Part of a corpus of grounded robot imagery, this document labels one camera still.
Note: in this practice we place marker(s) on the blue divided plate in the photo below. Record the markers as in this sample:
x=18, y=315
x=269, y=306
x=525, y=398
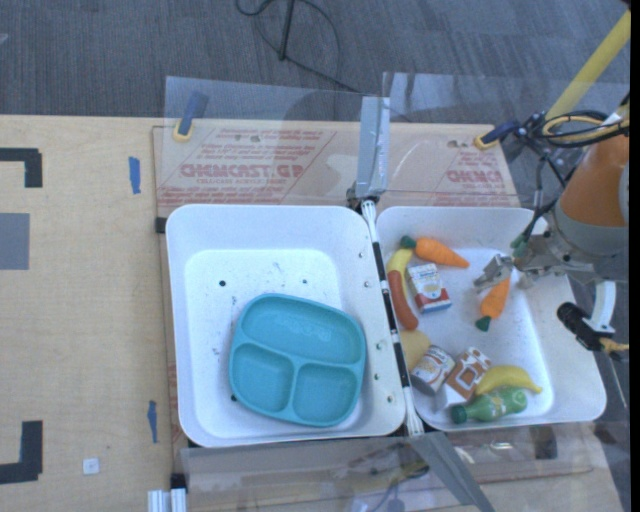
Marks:
x=295, y=360

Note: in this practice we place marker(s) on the yellow round toy food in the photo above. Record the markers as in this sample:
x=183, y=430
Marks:
x=414, y=347

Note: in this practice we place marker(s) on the white and orange can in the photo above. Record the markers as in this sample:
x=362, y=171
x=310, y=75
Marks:
x=432, y=370

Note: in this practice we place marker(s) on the black cylinder on white bracket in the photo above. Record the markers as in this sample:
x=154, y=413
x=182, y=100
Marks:
x=580, y=322

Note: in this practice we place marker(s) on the white and red carton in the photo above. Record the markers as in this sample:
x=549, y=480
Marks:
x=429, y=290

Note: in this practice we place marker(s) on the green bottle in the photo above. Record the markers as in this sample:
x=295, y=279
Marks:
x=492, y=406

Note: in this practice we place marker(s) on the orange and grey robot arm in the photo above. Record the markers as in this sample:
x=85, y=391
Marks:
x=595, y=190

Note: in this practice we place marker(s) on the brown and white carton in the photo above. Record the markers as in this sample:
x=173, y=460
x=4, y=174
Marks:
x=465, y=377

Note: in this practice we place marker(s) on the white plastic tray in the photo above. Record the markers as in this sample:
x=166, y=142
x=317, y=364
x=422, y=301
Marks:
x=210, y=320
x=530, y=350

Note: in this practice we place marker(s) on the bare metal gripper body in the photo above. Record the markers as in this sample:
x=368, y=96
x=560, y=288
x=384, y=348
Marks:
x=545, y=257

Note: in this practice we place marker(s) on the thin black and white rod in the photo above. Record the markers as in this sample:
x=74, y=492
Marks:
x=384, y=280

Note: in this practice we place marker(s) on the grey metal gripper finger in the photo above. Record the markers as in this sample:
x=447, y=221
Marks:
x=500, y=265
x=486, y=284

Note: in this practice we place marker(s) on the red sausage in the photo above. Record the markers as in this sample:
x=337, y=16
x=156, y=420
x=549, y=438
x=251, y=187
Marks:
x=402, y=305

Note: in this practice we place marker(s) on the brown cardboard board red print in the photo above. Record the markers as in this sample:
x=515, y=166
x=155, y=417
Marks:
x=250, y=165

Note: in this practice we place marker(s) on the orange carrot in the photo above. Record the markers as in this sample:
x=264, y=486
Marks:
x=440, y=252
x=495, y=302

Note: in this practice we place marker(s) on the yellow banana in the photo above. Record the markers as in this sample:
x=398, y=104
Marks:
x=397, y=260
x=505, y=377

